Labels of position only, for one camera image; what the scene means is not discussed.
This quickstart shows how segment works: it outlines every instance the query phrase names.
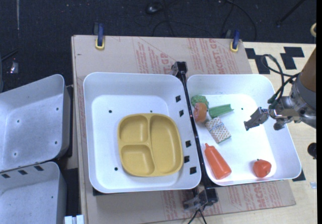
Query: green vegetable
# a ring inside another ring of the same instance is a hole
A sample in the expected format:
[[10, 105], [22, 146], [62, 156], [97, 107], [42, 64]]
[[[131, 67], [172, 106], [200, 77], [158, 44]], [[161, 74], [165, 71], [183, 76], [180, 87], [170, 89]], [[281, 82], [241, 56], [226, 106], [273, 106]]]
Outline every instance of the green vegetable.
[[197, 102], [202, 102], [206, 104], [207, 109], [209, 109], [209, 102], [207, 101], [206, 97], [203, 95], [195, 95], [191, 98], [191, 104], [192, 106], [195, 106]]
[[208, 110], [211, 118], [218, 117], [220, 115], [223, 115], [223, 114], [231, 112], [231, 111], [233, 111], [233, 109], [231, 108], [230, 104], [212, 107]]

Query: yellow plate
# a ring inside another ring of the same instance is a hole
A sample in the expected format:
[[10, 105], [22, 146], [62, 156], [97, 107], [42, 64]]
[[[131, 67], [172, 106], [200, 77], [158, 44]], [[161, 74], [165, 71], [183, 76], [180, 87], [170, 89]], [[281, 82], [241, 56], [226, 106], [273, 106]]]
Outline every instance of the yellow plate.
[[118, 146], [123, 168], [134, 176], [171, 175], [183, 164], [177, 125], [166, 115], [124, 117], [118, 125]]

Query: computer mouse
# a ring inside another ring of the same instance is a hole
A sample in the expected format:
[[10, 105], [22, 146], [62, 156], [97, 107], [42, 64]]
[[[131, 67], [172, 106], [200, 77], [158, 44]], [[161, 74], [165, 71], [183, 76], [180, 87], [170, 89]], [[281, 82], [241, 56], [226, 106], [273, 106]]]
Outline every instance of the computer mouse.
[[147, 6], [145, 8], [145, 12], [148, 15], [153, 15], [153, 14], [161, 11], [162, 9], [163, 9], [163, 5], [158, 1], [154, 1], [154, 2], [150, 2], [149, 4], [147, 4]]

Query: blue clamp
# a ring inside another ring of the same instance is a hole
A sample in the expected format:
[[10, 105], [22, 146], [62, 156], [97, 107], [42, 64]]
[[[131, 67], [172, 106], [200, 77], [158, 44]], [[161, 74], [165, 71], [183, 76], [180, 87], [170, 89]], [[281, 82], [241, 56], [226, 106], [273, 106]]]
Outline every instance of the blue clamp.
[[230, 50], [232, 52], [238, 51], [238, 42], [239, 42], [239, 30], [235, 30], [233, 33], [233, 41], [230, 43]]
[[99, 24], [99, 31], [98, 31], [98, 37], [95, 39], [95, 47], [99, 50], [104, 49], [104, 25], [102, 23]]

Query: wooden surface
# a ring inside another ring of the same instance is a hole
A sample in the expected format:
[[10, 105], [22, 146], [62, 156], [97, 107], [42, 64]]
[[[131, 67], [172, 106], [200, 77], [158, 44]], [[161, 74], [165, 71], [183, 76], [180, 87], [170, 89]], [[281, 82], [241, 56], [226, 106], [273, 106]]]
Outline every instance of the wooden surface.
[[[302, 70], [306, 61], [308, 60], [310, 54], [315, 49], [314, 44], [276, 44], [276, 43], [244, 43], [245, 48], [254, 49], [256, 55], [271, 54], [278, 59], [282, 69], [285, 73], [294, 74]], [[293, 58], [297, 69], [286, 70], [283, 62], [281, 60], [281, 53], [285, 53], [284, 47], [300, 47], [303, 51], [304, 57]], [[253, 59], [249, 59], [249, 63], [253, 73], [258, 73], [256, 63]], [[269, 65], [272, 68], [276, 68], [274, 64], [269, 62]], [[77, 83], [77, 73], [74, 67], [74, 85]], [[267, 78], [272, 82], [274, 89], [277, 90], [280, 86], [280, 76], [276, 73], [271, 72], [270, 74], [265, 74]], [[284, 95], [288, 95], [290, 87], [287, 86]], [[75, 105], [79, 103], [77, 96], [75, 97]], [[295, 197], [296, 205], [289, 207], [280, 207], [273, 209], [257, 210], [257, 211], [248, 211], [248, 212], [239, 212], [232, 214], [222, 214], [222, 215], [213, 215], [205, 217], [208, 224], [245, 224], [245, 223], [317, 223], [317, 189], [312, 188], [311, 182], [316, 183], [316, 160], [313, 160], [312, 157], [307, 153], [307, 147], [312, 142], [316, 142], [316, 130], [309, 127], [304, 123], [294, 124], [289, 123], [288, 128], [290, 130], [291, 136], [293, 138], [295, 147], [297, 149], [303, 172], [306, 177], [306, 180], [293, 182], [290, 180], [290, 185]], [[83, 152], [79, 148], [82, 146], [79, 141], [80, 137], [80, 127], [79, 123], [75, 125], [74, 132], [77, 136], [78, 143], [78, 163], [79, 163], [79, 172], [84, 173], [84, 162], [83, 162]], [[82, 214], [87, 215], [88, 208], [86, 206], [86, 192], [85, 192], [85, 178], [84, 176], [79, 176], [80, 181], [80, 197], [81, 197], [81, 209]], [[158, 223], [167, 223], [167, 224], [179, 224], [187, 223], [189, 219], [180, 219], [174, 221], [164, 221]], [[202, 218], [196, 218], [192, 223], [203, 223]]]

